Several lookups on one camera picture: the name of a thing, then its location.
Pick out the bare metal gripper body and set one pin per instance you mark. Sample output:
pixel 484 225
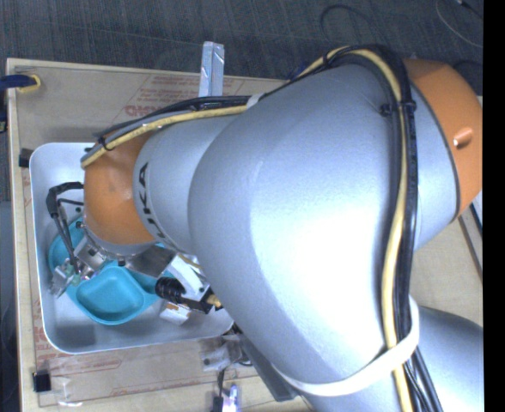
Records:
pixel 145 261

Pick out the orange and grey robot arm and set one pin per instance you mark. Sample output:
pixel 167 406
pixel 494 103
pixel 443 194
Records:
pixel 299 208

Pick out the blue divided plate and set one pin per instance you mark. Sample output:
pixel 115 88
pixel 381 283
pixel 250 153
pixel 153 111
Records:
pixel 111 298

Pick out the white plastic tray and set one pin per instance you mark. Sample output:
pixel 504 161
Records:
pixel 63 328

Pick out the brown cardboard board red print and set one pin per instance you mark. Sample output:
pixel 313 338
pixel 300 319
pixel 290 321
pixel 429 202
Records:
pixel 85 101

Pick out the black cylinder on white bracket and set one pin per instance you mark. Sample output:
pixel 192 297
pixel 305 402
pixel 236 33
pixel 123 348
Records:
pixel 168 289

